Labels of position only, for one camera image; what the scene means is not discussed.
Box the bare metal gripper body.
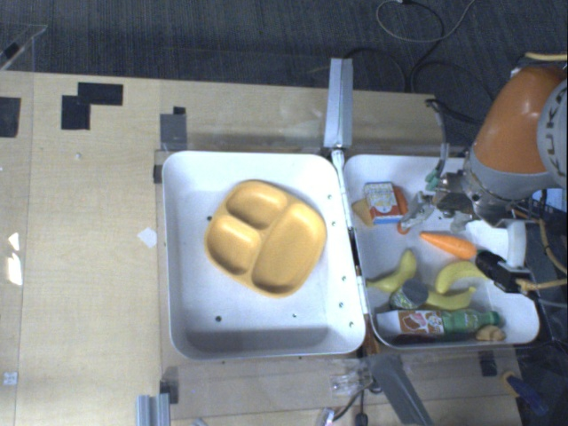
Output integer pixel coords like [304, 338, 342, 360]
[432, 170, 490, 224]

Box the orange sausage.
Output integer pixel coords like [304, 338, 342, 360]
[391, 185, 412, 235]

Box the orange carrot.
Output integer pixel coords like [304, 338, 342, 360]
[418, 231, 478, 261]

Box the blue and red carton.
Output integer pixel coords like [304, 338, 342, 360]
[363, 181, 404, 226]

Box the white plastic tray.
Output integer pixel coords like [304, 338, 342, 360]
[161, 150, 367, 361]
[343, 154, 542, 351]

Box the yellow banana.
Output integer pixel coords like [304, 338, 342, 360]
[434, 260, 490, 296]
[365, 248, 419, 294]
[421, 285, 477, 312]

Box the yellow pizza slice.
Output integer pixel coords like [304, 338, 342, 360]
[351, 198, 375, 228]

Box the green can with grey lid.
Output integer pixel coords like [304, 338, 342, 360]
[389, 279, 430, 312]

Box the green bottle with white label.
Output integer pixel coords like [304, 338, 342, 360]
[375, 308, 503, 339]

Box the tan biscuit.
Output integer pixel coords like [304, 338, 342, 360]
[475, 324, 508, 343]

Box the yellow divided plate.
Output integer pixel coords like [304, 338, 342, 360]
[203, 178, 329, 300]

